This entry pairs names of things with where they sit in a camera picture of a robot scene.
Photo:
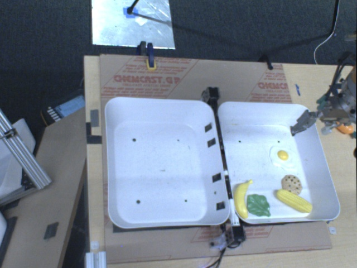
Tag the white plastic tray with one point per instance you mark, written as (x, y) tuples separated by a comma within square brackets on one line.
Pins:
[(251, 155), (164, 166)]

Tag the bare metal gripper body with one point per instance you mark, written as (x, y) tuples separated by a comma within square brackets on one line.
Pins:
[(336, 112)]

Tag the thin black and white rod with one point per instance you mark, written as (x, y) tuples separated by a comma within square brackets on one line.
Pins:
[(222, 149)]

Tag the green lettuce leaf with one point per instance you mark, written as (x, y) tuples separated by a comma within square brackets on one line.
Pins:
[(258, 206)]

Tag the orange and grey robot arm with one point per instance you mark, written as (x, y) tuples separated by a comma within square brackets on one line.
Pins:
[(352, 82)]

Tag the orange toy food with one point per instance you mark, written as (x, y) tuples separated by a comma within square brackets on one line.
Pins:
[(345, 129)]

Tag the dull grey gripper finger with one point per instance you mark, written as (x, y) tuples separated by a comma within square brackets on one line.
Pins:
[(302, 123)]

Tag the yellow banana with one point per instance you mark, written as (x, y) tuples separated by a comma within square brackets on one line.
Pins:
[(240, 198)]

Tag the brown chocolate chip biscuit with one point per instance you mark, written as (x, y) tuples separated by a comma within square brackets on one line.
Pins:
[(291, 182)]

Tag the brown cardboard board red print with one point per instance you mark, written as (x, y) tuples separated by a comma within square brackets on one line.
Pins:
[(178, 74)]

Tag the white and yellow fried egg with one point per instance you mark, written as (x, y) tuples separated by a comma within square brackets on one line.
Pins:
[(282, 155)]

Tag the yellow corn cob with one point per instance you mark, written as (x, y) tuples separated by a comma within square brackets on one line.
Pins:
[(294, 200)]

